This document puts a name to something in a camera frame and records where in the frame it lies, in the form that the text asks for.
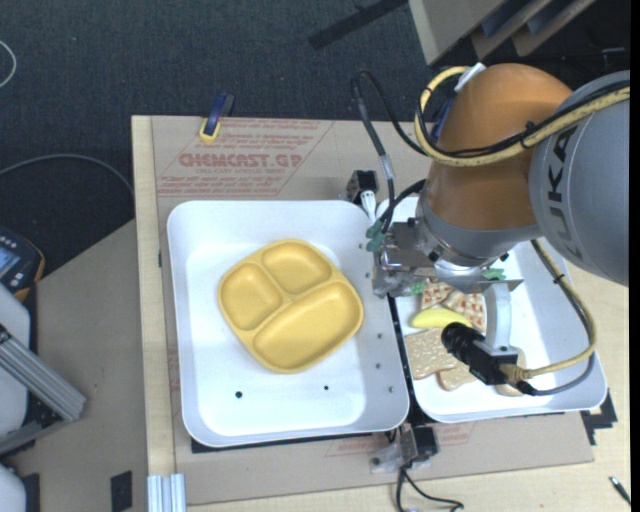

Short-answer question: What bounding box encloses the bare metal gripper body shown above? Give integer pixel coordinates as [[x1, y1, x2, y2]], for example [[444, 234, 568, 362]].
[[378, 218, 524, 295]]

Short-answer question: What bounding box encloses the tan and red pizza slice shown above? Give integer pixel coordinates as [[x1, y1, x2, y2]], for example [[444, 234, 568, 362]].
[[419, 279, 455, 312], [446, 289, 489, 335]]

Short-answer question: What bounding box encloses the yellow banana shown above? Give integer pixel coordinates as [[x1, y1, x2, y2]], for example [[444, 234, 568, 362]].
[[410, 307, 474, 332]]

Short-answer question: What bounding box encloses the tan square biscuit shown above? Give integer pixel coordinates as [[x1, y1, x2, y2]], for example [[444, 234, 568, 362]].
[[404, 327, 459, 382]]

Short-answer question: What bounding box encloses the yellow divided plate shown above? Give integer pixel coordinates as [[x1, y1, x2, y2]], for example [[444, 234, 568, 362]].
[[216, 238, 365, 376]]

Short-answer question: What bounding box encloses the beige bread slice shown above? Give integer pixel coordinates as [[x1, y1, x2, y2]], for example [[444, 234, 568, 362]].
[[436, 359, 482, 393]]

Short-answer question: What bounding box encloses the white plastic tray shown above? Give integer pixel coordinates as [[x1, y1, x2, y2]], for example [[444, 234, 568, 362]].
[[165, 199, 412, 448], [374, 195, 609, 424]]

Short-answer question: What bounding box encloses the brown cardboard board red print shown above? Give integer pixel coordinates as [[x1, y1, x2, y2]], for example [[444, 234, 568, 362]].
[[149, 115, 597, 507]]

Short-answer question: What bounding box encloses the black block with thin wires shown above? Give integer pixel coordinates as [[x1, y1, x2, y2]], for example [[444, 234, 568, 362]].
[[368, 423, 441, 474], [343, 169, 380, 204]]

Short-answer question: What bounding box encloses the black cylinder on white bracket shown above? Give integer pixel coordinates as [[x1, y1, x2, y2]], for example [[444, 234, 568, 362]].
[[440, 281, 524, 387]]

